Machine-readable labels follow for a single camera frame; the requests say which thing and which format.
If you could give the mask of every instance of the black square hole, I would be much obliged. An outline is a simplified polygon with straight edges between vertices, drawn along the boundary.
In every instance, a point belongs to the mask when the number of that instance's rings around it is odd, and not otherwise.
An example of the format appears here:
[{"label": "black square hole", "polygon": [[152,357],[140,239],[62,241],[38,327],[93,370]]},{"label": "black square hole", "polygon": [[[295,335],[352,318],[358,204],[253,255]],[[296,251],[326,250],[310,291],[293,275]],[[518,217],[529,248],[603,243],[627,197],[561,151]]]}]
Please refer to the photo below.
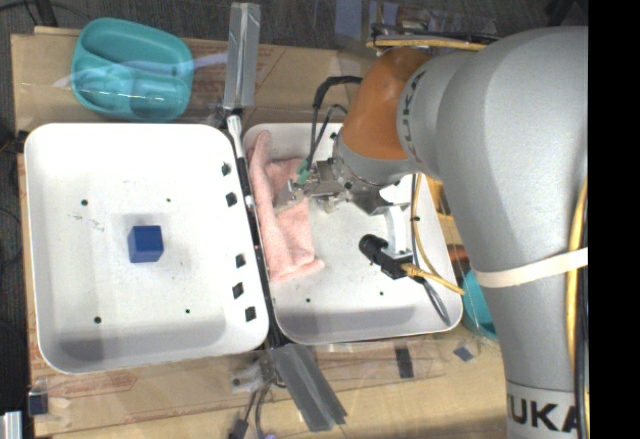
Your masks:
[{"label": "black square hole", "polygon": [[237,299],[240,295],[244,293],[244,287],[242,286],[242,283],[236,284],[232,289],[233,289],[234,299]]},{"label": "black square hole", "polygon": [[256,308],[251,306],[244,310],[244,317],[250,322],[256,317]]},{"label": "black square hole", "polygon": [[238,198],[236,197],[236,194],[234,194],[233,192],[229,192],[225,197],[227,198],[227,206],[229,207],[233,206],[238,202]]}]

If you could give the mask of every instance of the yellow cable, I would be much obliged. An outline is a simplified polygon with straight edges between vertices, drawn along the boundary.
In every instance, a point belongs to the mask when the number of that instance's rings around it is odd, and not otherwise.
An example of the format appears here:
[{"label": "yellow cable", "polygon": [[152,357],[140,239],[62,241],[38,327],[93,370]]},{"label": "yellow cable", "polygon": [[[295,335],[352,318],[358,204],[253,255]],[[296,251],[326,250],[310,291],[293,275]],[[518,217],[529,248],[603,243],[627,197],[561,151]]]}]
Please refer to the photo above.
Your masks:
[{"label": "yellow cable", "polygon": [[[571,232],[569,235],[569,250],[575,251],[581,247],[583,215],[587,200],[588,177],[585,176],[580,195],[578,196],[578,204],[573,214],[573,222],[571,223]],[[571,369],[575,370],[575,328],[576,315],[578,307],[578,270],[567,272],[567,291],[566,291],[566,326],[567,326],[567,344],[569,348],[569,359],[571,360]],[[585,389],[585,417],[587,421],[587,437],[591,437],[591,411],[589,402],[589,392]]]},{"label": "yellow cable", "polygon": [[[417,180],[416,180],[416,188],[414,190],[413,203],[411,205],[411,217],[413,219],[415,219],[415,217],[418,214],[418,197],[419,197],[419,194],[420,194],[420,186],[422,184],[422,179],[424,177],[425,177],[424,174],[420,173],[420,174],[418,174],[418,177],[417,177]],[[418,251],[420,252],[420,256],[424,260],[424,262],[427,265],[427,267],[429,267],[429,270],[431,271],[431,273],[429,273],[429,272],[426,272],[426,271],[422,270],[421,268],[418,268],[416,265],[413,265],[418,270],[420,270],[422,273],[428,274],[426,276],[425,275],[421,275],[420,277],[425,277],[425,278],[429,278],[429,279],[433,279],[435,281],[438,281],[442,285],[444,285],[447,288],[449,288],[450,290],[455,291],[456,293],[458,293],[460,295],[464,295],[464,290],[463,289],[459,288],[458,286],[456,286],[454,284],[451,284],[444,277],[442,277],[438,273],[438,271],[435,269],[435,267],[433,266],[431,261],[429,261],[429,258],[427,257],[427,253],[424,250],[424,246],[422,245],[422,239],[420,238],[420,231],[418,230],[418,222],[416,220],[412,220],[411,221],[411,227],[413,228],[413,236],[416,239],[416,245],[418,246]]]},{"label": "yellow cable", "polygon": [[445,288],[449,288],[451,291],[456,292],[458,295],[464,295],[464,290],[459,288],[455,284],[450,283],[446,279],[443,279],[439,275],[432,274],[422,270],[419,266],[413,263],[403,263],[400,267],[407,273],[409,277],[424,277],[425,279],[431,279],[440,283]]},{"label": "yellow cable", "polygon": [[[424,178],[424,174],[420,173],[418,174],[418,179],[416,181],[416,188],[414,190],[414,198],[413,198],[413,204],[411,205],[411,218],[415,219],[415,217],[418,215],[418,197],[420,194],[420,186],[422,183],[422,178]],[[427,267],[429,267],[429,270],[431,270],[431,272],[435,275],[437,275],[438,277],[440,277],[441,279],[443,279],[443,277],[438,273],[438,271],[435,269],[435,267],[431,264],[431,261],[429,261],[429,258],[427,257],[427,253],[424,250],[424,246],[422,245],[422,239],[420,238],[420,231],[418,231],[418,223],[416,220],[412,220],[411,221],[412,227],[413,227],[413,235],[416,239],[416,245],[418,246],[418,251],[420,252],[420,256],[422,257],[422,259],[424,260],[424,262],[427,264]]]},{"label": "yellow cable", "polygon": [[392,48],[394,46],[423,46],[426,48],[456,48],[466,51],[480,51],[486,44],[468,43],[449,39],[377,39],[367,42],[367,48]]}]

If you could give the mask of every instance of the wooden table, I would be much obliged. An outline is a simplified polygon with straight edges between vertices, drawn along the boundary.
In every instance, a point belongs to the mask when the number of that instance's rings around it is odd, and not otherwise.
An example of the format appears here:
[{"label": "wooden table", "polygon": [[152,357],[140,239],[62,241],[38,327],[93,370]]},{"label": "wooden table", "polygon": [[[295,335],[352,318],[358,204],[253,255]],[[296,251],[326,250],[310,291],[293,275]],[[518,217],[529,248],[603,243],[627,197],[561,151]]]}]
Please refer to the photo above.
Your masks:
[{"label": "wooden table", "polygon": [[[51,122],[100,122],[83,108],[69,85],[78,31],[37,27],[11,37],[16,131],[30,132]],[[226,49],[220,41],[186,40],[194,56]],[[261,46],[256,107],[245,127],[260,122],[310,118],[309,103],[327,76],[364,74],[373,59],[332,50]],[[194,81],[185,120],[210,119],[224,89],[224,69],[211,66]],[[333,88],[326,104],[348,105],[346,88]],[[80,438],[225,438],[244,412],[249,393],[234,390],[233,374],[256,362],[259,352],[238,356],[144,366],[90,375],[68,375],[43,359],[37,342],[29,222],[22,155],[18,155],[27,292],[30,377],[33,391],[48,395],[48,412],[34,417],[35,435]],[[441,217],[447,243],[461,243],[450,217]],[[400,378],[398,345],[411,354],[414,377]],[[463,361],[462,347],[473,358]],[[263,429],[276,437],[506,437],[506,392],[498,344],[454,330],[400,341],[318,347],[315,355],[347,410],[347,425],[312,434],[288,392],[271,390],[262,411]],[[248,438],[255,437],[250,429]]]}]

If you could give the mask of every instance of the metal bracket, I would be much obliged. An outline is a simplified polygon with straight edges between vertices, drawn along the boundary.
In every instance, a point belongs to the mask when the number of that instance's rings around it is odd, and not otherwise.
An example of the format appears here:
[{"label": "metal bracket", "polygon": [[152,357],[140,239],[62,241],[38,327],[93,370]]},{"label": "metal bracket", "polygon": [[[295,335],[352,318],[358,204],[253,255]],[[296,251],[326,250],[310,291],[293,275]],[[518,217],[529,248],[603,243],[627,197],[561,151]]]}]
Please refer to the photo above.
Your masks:
[{"label": "metal bracket", "polygon": [[49,412],[49,391],[46,379],[37,380],[27,395],[29,416],[39,416]]},{"label": "metal bracket", "polygon": [[260,41],[260,6],[233,3],[229,20],[229,56],[223,107],[237,110],[253,105]]},{"label": "metal bracket", "polygon": [[7,412],[0,416],[0,439],[22,439],[22,413]]},{"label": "metal bracket", "polygon": [[332,430],[345,423],[347,412],[309,347],[291,343],[272,349],[269,354],[311,432]]}]

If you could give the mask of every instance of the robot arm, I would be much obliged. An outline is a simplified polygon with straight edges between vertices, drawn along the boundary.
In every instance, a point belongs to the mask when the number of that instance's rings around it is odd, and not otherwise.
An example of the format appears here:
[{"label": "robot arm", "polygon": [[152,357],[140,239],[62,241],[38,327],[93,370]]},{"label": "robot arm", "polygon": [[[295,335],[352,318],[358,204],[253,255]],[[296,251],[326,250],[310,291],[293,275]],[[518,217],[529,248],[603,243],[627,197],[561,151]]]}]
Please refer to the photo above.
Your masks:
[{"label": "robot arm", "polygon": [[[385,52],[335,139],[351,193],[441,180],[478,273],[566,252],[587,175],[586,27],[533,30],[477,53]],[[509,437],[586,437],[574,397],[565,275],[484,288],[507,381]]]}]

